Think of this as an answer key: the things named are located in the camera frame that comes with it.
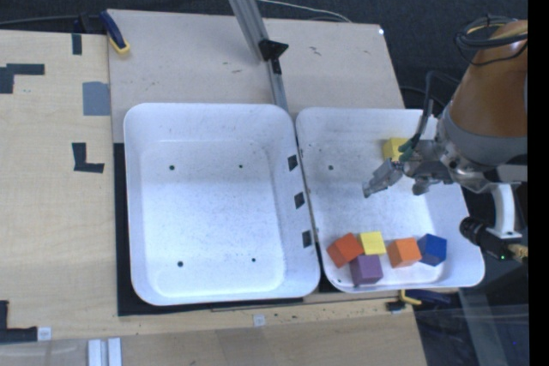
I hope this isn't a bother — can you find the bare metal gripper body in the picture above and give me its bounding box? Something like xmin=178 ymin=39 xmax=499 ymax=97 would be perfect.
xmin=401 ymin=139 xmax=501 ymax=195

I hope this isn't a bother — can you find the yellow cube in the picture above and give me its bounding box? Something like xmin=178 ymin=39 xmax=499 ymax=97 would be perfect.
xmin=382 ymin=136 xmax=411 ymax=162
xmin=357 ymin=230 xmax=388 ymax=257

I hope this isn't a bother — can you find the blue cube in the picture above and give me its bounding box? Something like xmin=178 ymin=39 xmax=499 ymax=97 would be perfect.
xmin=416 ymin=232 xmax=449 ymax=267

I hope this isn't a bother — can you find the white plastic tray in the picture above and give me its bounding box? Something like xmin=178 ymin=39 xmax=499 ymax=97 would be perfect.
xmin=123 ymin=101 xmax=323 ymax=308
xmin=294 ymin=105 xmax=487 ymax=295

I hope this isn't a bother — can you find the purple cube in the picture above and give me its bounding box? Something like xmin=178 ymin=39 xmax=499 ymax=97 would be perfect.
xmin=348 ymin=253 xmax=384 ymax=288

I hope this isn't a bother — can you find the orange cube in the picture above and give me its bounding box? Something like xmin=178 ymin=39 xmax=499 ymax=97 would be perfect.
xmin=386 ymin=237 xmax=423 ymax=270
xmin=326 ymin=231 xmax=365 ymax=269

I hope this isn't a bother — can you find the pale wood board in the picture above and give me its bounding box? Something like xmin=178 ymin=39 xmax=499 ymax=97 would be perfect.
xmin=106 ymin=8 xmax=458 ymax=308

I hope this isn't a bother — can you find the black cylinder on white bracket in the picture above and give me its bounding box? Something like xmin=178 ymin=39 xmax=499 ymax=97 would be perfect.
xmin=459 ymin=181 xmax=528 ymax=263

